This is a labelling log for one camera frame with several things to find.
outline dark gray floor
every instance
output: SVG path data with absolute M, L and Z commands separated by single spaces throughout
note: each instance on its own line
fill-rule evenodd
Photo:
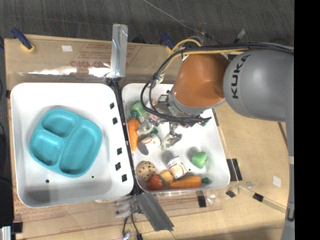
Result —
M 204 32 L 227 44 L 244 28 L 243 42 L 293 46 L 294 11 L 295 0 L 0 0 L 0 35 L 12 38 L 16 27 L 25 34 L 109 41 L 112 25 L 119 23 L 128 25 L 129 42 L 141 36 L 148 44 L 159 44 L 163 32 L 179 42 Z M 2 54 L 0 69 L 5 85 Z M 0 123 L 8 137 L 5 90 L 2 86 Z M 8 154 L 1 177 L 10 178 Z

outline blue plate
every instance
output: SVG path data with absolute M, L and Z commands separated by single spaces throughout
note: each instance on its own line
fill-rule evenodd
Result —
M 66 109 L 47 112 L 37 124 L 29 151 L 42 166 L 68 177 L 84 175 L 102 143 L 100 128 Z

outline white sticker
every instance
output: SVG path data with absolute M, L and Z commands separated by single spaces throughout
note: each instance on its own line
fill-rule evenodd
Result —
M 64 51 L 64 52 L 73 52 L 74 50 L 72 49 L 71 45 L 62 45 L 62 51 Z
M 278 178 L 277 176 L 273 176 L 273 185 L 276 185 L 277 187 L 281 188 L 281 179 Z

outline wooden surface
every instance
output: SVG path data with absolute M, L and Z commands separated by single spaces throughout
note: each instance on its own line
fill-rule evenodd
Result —
M 48 44 L 50 42 L 52 45 L 53 40 L 59 46 L 61 46 L 61 43 L 74 41 L 51 37 L 50 40 L 44 39 L 38 42 L 48 42 Z M 6 51 L 11 51 L 11 54 L 13 54 L 16 49 L 14 48 L 16 45 L 14 41 L 8 41 L 5 45 Z M 161 52 L 156 55 L 157 61 L 161 60 L 160 57 L 163 57 L 164 60 L 166 55 L 164 47 L 158 46 L 158 49 Z M 12 77 L 15 72 L 20 72 L 22 65 L 17 55 L 13 59 L 9 54 L 10 52 L 6 52 L 6 62 L 8 62 L 6 70 L 10 87 L 13 87 L 12 83 L 16 79 Z M 42 65 L 47 65 L 47 57 L 50 56 L 49 51 L 44 54 L 42 51 L 41 56 L 37 57 L 36 66 L 41 68 Z M 28 63 L 28 58 L 25 55 L 23 56 L 23 63 Z M 155 64 L 158 63 L 153 61 L 146 71 L 137 72 L 139 65 L 147 63 L 147 57 L 141 56 L 139 60 L 131 64 L 134 70 L 131 72 L 132 76 L 135 73 L 139 78 L 149 76 L 150 72 L 153 72 L 156 68 Z M 228 187 L 217 191 L 218 208 L 195 208 L 193 206 L 168 209 L 167 214 L 174 224 L 174 231 L 172 232 L 154 232 L 144 215 L 135 214 L 136 226 L 142 233 L 144 240 L 280 239 L 289 191 L 289 166 L 286 143 L 279 124 L 243 117 L 233 112 L 226 103 L 216 108 L 216 114 L 220 124 L 219 131 L 225 156 L 227 159 L 237 159 L 242 180 L 233 181 Z M 275 179 L 280 179 L 280 185 L 275 184 Z M 15 186 L 15 177 L 13 177 L 13 185 Z M 237 190 L 237 195 L 233 198 L 226 195 L 226 192 L 230 189 Z M 253 198 L 257 194 L 263 196 L 262 202 Z M 27 209 L 19 211 L 21 213 L 32 213 L 32 210 Z M 42 220 L 32 220 L 29 217 L 29 220 L 23 222 L 23 233 L 17 234 L 17 239 L 122 239 L 123 220 L 118 220 L 117 223 L 101 222 L 109 221 L 105 217 L 110 215 L 110 207 L 104 206 L 103 209 L 97 209 L 97 204 L 94 203 L 75 204 L 61 212 L 59 217 L 52 216 Z M 95 221 L 92 218 L 100 218 L 100 224 L 97 223 L 95 226 L 98 219 Z M 57 229 L 61 228 L 59 225 L 67 228 L 68 223 L 73 225 L 73 231 L 58 234 L 59 230 L 52 230 L 55 227 Z M 130 221 L 128 221 L 126 230 L 135 234 Z

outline toy tomato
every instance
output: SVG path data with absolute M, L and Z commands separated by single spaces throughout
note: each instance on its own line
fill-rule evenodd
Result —
M 163 190 L 165 188 L 163 179 L 159 174 L 154 174 L 150 181 L 146 184 L 146 188 L 152 190 Z

